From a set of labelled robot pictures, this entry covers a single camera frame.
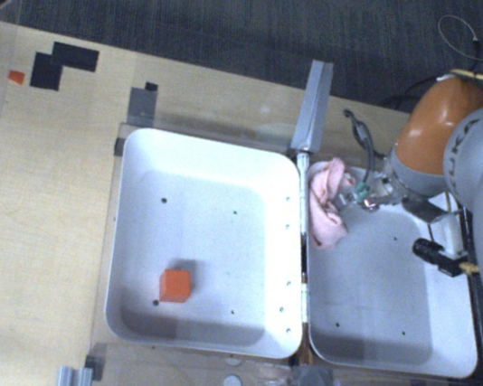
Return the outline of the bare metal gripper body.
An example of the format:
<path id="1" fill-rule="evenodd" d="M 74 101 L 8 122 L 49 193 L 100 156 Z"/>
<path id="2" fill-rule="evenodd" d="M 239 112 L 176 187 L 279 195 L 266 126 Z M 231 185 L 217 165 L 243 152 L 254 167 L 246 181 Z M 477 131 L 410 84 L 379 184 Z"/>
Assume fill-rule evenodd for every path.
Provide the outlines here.
<path id="1" fill-rule="evenodd" d="M 350 174 L 355 183 L 343 191 L 341 202 L 344 205 L 375 212 L 382 206 L 399 204 L 407 197 L 402 184 L 383 173 L 353 167 Z"/>

